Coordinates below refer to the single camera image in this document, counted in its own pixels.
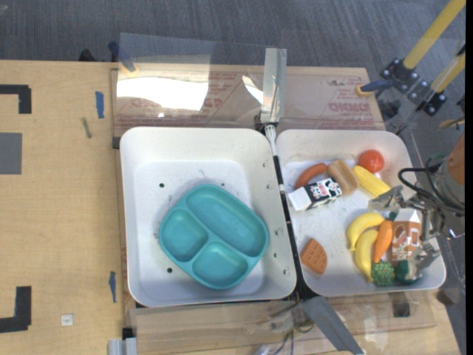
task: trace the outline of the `robotic claw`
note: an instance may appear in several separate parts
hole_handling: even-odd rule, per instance
[[[370,209],[398,212],[402,208],[412,208],[421,213],[421,245],[408,262],[406,278],[411,281],[417,280],[421,270],[440,255],[440,250],[430,244],[431,238],[442,234],[452,240],[465,235],[465,132],[448,157],[431,166],[433,160],[428,159],[425,168],[399,171],[402,184],[415,191],[411,198],[404,200],[403,185],[399,185],[369,203]],[[408,182],[403,177],[406,172],[423,174],[427,187]]]

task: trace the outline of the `white plastic tray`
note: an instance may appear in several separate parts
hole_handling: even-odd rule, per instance
[[[398,179],[400,169],[412,167],[402,140],[385,131],[286,130],[276,139],[276,147],[287,193],[293,191],[297,177],[308,166],[319,162],[328,164],[336,159],[343,159],[353,166],[358,156],[367,149],[377,149],[383,154],[385,167],[378,176],[390,186],[401,184]],[[406,174],[406,178],[415,182],[412,173]],[[404,187],[404,198],[409,198],[413,193]],[[351,195],[342,195],[332,203],[305,212],[296,212],[290,206],[290,218],[299,253],[309,237],[320,242],[327,252],[327,268],[323,275],[302,266],[307,286],[326,297],[435,289],[441,286],[446,278],[446,268],[441,256],[423,270],[422,278],[411,285],[380,288],[365,280],[355,266],[354,253],[348,250],[346,230],[352,219],[367,211],[370,199],[372,196],[360,188]],[[436,239],[432,239],[431,243],[438,248]]]
[[[296,285],[296,270],[267,139],[250,129],[134,128],[120,141],[126,218],[128,284],[148,307],[276,300]],[[200,285],[164,254],[157,231],[187,191],[224,188],[266,223],[262,259],[236,287]]]

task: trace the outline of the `corn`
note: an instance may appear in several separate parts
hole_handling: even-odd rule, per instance
[[[379,177],[361,166],[354,166],[353,173],[360,185],[365,188],[369,193],[376,197],[388,192],[391,187],[383,182]]]

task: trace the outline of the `banana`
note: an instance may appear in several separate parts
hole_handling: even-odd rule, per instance
[[[355,264],[366,275],[370,283],[373,281],[371,276],[371,248],[377,237],[378,230],[368,230],[360,236],[356,243]]]
[[[348,240],[350,241],[350,250],[355,251],[355,244],[363,231],[371,226],[379,226],[385,218],[376,212],[366,212],[355,218],[347,229]]]

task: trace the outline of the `orange cookie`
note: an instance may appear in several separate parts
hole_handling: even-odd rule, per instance
[[[301,261],[302,264],[322,275],[327,267],[327,254],[319,242],[310,238],[301,253]]]

